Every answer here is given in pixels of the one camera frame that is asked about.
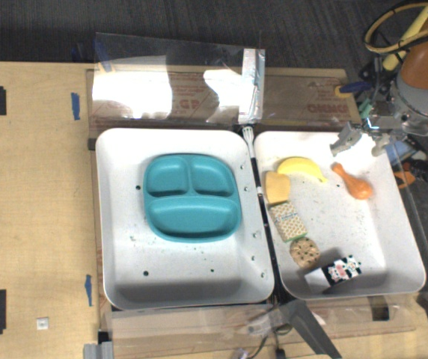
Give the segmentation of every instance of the white tray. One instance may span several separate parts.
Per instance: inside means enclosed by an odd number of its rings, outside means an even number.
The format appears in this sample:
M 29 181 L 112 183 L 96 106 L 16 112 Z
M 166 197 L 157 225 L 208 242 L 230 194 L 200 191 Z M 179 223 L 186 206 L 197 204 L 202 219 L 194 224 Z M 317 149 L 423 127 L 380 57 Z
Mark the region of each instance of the white tray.
M 236 179 L 242 220 L 217 242 L 172 242 L 144 214 L 143 176 L 157 156 L 217 157 Z M 246 143 L 222 130 L 110 129 L 96 143 L 104 289 L 124 310 L 248 304 L 274 289 L 269 249 Z
M 373 157 L 375 143 L 364 135 L 351 149 L 333 157 L 330 144 L 337 133 L 264 132 L 254 142 L 261 181 L 275 171 L 281 160 L 307 157 L 321 168 L 328 182 L 304 174 L 291 174 L 290 200 L 311 237 L 320 248 L 319 266 L 352 254 L 361 261 L 362 275 L 340 283 L 325 293 L 312 293 L 289 254 L 272 219 L 269 225 L 284 287 L 300 299 L 343 298 L 417 292 L 425 283 L 425 269 L 402 198 L 384 154 Z M 341 177 L 331 170 L 334 162 L 364 178 L 373 186 L 373 196 L 356 200 Z

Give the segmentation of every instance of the wooden table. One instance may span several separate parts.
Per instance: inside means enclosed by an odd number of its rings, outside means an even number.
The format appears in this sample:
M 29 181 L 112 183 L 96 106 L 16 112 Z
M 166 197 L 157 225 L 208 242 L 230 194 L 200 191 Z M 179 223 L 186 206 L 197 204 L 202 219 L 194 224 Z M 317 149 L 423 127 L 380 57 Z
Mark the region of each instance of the wooden table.
M 100 323 L 86 73 L 91 64 L 0 62 L 0 289 L 7 327 L 0 358 L 82 358 Z M 80 98 L 75 120 L 72 96 Z M 85 282 L 91 277 L 92 304 Z M 344 358 L 428 358 L 428 320 L 414 331 L 334 340 Z M 38 318 L 49 328 L 37 329 Z M 286 346 L 296 358 L 305 343 Z M 211 359 L 228 352 L 172 358 Z M 273 358 L 267 347 L 259 358 Z

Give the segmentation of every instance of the yellow toy banana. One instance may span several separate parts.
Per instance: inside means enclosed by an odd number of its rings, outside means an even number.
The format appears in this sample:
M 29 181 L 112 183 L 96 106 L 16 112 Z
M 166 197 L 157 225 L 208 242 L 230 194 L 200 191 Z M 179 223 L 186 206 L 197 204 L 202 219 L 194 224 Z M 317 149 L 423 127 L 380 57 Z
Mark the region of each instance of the yellow toy banana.
M 319 179 L 320 182 L 327 182 L 322 171 L 320 171 L 319 165 L 305 157 L 290 157 L 283 160 L 277 168 L 277 172 L 279 174 L 307 173 Z

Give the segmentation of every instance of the teal plate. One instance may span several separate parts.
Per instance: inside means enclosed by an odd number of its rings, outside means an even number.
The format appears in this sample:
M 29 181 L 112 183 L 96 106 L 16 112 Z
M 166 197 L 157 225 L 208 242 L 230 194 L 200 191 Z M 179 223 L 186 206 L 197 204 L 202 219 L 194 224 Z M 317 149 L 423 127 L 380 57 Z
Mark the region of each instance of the teal plate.
M 236 180 L 224 162 L 211 156 L 154 159 L 144 173 L 143 194 L 147 223 L 169 241 L 219 241 L 240 225 Z

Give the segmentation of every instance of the dark background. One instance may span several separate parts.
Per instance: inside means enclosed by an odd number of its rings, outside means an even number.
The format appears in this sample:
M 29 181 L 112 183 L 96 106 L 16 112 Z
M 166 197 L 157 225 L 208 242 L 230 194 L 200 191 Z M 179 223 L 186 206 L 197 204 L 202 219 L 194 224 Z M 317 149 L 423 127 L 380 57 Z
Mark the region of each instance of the dark background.
M 72 62 L 74 49 L 90 59 L 104 32 L 261 47 L 268 67 L 343 68 L 353 82 L 373 57 L 362 33 L 400 1 L 0 0 L 0 61 Z M 386 37 L 396 40 L 417 14 L 396 16 Z M 418 141 L 428 152 L 428 138 Z M 403 196 L 428 271 L 428 183 L 410 190 L 416 209 Z M 428 281 L 424 295 L 428 311 Z

